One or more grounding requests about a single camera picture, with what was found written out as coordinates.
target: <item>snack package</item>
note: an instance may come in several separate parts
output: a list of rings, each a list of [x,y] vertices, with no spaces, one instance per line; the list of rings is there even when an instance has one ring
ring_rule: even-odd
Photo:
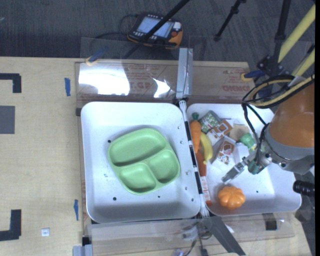
[[[232,152],[234,151],[235,146],[236,141],[228,136],[225,136],[217,153],[216,160],[228,165],[230,158],[233,157]]]
[[[226,136],[232,130],[231,124],[223,120],[218,126],[211,129],[206,135],[209,137],[211,144],[214,146],[220,139]]]

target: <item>green plate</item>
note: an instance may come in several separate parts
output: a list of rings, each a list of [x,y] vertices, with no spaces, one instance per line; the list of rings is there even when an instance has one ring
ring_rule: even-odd
[[[112,141],[108,159],[122,185],[137,195],[167,185],[180,173],[175,152],[153,128],[139,129]]]

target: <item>blue tape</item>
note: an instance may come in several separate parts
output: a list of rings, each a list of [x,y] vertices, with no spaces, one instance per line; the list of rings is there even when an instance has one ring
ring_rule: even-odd
[[[64,86],[65,86],[65,92],[67,96],[71,96],[70,91],[71,91],[71,85],[70,85],[70,79],[69,78],[64,78]]]
[[[74,200],[73,209],[74,209],[74,212],[75,212],[76,220],[78,221],[79,220],[79,206],[78,206],[78,200],[77,199]]]
[[[244,75],[244,78],[256,78],[256,77],[262,77],[264,76],[266,73],[263,72],[262,70],[255,70],[255,71],[251,71],[249,73],[246,73]]]
[[[95,62],[96,60],[100,59],[105,54],[105,52],[107,52],[107,51],[109,51],[109,47],[108,46],[100,48],[94,54],[92,54],[92,56],[89,58],[88,61],[90,63]]]

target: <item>toy banana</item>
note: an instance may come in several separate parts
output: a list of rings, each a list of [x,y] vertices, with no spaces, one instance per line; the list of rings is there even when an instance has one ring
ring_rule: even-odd
[[[203,163],[206,165],[207,162],[214,156],[214,150],[212,148],[211,141],[204,132],[201,132],[200,143],[203,149]]]

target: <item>orange carrot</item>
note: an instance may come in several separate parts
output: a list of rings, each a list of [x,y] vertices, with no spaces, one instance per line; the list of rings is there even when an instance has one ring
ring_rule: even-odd
[[[207,200],[207,201],[205,201],[205,203],[209,207],[214,205],[214,203],[211,200]]]
[[[193,113],[192,117],[193,117],[193,121],[190,123],[190,133],[191,133],[194,152],[197,153],[199,149],[200,137],[201,137],[201,124],[198,121],[198,117],[199,117],[198,113]]]
[[[207,166],[204,164],[205,157],[200,150],[195,154],[195,158],[198,164],[200,177],[207,176]]]

